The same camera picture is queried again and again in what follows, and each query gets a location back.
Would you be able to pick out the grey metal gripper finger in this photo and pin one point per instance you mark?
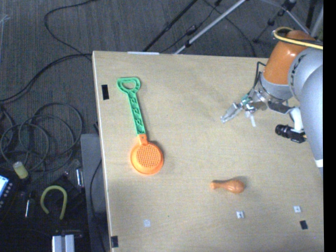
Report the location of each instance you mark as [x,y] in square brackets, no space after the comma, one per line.
[252,119]
[231,113]

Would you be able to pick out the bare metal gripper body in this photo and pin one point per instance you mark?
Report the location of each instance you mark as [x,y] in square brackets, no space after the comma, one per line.
[256,102]

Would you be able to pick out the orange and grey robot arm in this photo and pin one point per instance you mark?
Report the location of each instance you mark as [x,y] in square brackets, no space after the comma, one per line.
[307,83]

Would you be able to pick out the pale wood board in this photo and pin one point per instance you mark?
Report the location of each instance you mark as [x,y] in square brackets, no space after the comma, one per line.
[189,130]

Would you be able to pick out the orange toy chicken drumstick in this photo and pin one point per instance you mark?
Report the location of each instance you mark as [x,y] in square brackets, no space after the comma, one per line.
[232,186]

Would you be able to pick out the green and orange toy strainer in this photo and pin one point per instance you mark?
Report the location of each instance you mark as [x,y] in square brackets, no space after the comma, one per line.
[146,156]

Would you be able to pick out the black cylinder on white bracket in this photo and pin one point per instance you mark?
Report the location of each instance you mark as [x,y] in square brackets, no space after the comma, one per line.
[290,133]

